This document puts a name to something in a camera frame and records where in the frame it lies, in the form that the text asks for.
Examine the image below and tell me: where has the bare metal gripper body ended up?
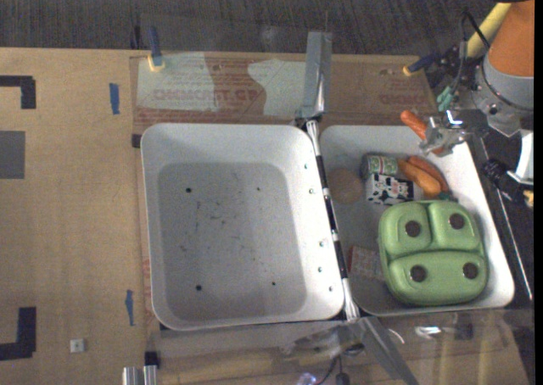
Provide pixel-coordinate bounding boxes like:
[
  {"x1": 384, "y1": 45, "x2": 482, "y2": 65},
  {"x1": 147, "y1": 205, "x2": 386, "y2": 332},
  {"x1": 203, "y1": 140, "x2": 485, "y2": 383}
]
[{"x1": 450, "y1": 74, "x2": 535, "y2": 142}]

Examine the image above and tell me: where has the orange sausage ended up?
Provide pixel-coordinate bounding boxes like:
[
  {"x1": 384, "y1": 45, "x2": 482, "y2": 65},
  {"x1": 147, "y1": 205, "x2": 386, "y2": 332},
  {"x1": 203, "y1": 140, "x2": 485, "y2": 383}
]
[{"x1": 400, "y1": 109, "x2": 445, "y2": 155}]

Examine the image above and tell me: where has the orange carrot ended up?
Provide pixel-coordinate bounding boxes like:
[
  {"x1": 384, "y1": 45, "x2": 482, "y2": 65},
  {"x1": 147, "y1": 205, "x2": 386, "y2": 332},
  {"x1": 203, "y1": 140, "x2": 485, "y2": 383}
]
[
  {"x1": 407, "y1": 155, "x2": 457, "y2": 202},
  {"x1": 397, "y1": 158, "x2": 443, "y2": 198}
]

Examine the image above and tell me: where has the green can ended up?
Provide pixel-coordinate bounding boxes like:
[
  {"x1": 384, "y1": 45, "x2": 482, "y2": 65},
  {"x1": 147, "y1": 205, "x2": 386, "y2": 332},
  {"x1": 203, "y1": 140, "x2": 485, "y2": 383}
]
[{"x1": 360, "y1": 153, "x2": 400, "y2": 181}]

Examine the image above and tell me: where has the black and white cow carton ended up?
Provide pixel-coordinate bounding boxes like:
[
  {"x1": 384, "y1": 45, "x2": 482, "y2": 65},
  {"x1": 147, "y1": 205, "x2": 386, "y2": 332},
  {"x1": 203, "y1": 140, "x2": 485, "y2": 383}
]
[{"x1": 365, "y1": 173, "x2": 416, "y2": 206}]

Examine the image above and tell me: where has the brown cardboard board red print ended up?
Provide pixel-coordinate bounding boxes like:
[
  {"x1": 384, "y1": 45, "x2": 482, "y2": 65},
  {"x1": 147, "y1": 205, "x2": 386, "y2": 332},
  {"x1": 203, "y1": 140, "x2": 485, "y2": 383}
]
[{"x1": 129, "y1": 51, "x2": 527, "y2": 359}]

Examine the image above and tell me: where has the beige round bread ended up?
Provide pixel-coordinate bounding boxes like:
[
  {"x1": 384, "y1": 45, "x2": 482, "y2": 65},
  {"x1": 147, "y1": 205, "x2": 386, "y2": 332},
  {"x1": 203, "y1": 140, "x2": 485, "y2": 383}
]
[{"x1": 327, "y1": 167, "x2": 365, "y2": 205}]

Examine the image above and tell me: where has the white plastic tray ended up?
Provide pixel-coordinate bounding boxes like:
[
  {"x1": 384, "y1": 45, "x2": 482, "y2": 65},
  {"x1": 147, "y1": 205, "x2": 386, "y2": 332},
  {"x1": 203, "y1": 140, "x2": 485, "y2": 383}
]
[
  {"x1": 318, "y1": 124, "x2": 516, "y2": 317},
  {"x1": 139, "y1": 122, "x2": 345, "y2": 332}
]

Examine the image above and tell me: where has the green divided plate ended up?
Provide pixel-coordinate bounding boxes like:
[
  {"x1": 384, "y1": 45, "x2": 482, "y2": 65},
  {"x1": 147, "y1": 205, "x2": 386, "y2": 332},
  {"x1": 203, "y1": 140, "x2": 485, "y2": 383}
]
[{"x1": 377, "y1": 199, "x2": 489, "y2": 307}]

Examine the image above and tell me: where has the red and white packet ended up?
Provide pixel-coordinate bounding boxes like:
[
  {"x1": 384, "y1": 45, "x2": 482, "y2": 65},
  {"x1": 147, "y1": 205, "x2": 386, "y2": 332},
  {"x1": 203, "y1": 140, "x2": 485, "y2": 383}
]
[{"x1": 346, "y1": 245, "x2": 385, "y2": 281}]

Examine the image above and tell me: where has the black cylinder on white bracket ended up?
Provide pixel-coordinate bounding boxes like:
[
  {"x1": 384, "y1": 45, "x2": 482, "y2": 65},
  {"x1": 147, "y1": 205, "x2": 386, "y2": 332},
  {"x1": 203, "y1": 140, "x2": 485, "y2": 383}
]
[{"x1": 482, "y1": 131, "x2": 535, "y2": 206}]

